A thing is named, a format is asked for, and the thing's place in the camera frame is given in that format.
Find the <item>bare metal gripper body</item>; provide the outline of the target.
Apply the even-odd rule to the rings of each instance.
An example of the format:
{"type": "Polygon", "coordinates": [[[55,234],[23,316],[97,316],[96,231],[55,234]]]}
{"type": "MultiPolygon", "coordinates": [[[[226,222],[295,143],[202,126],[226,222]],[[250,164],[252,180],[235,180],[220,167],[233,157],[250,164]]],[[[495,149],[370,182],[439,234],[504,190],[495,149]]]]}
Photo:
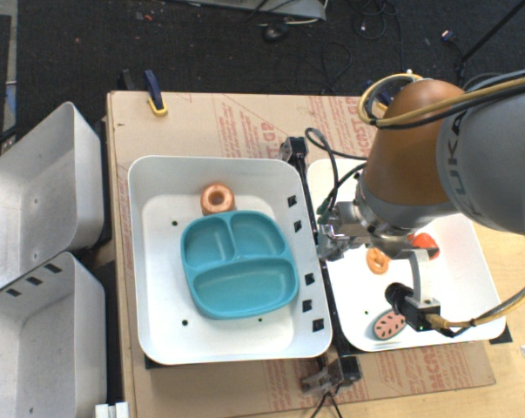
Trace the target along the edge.
{"type": "Polygon", "coordinates": [[[352,249],[365,246],[377,248],[387,257],[403,259],[406,252],[413,249],[408,236],[410,229],[392,226],[377,217],[366,205],[356,205],[353,201],[338,202],[330,216],[330,238],[334,240],[333,260],[335,256],[335,240],[342,236],[352,238],[352,249]]]}

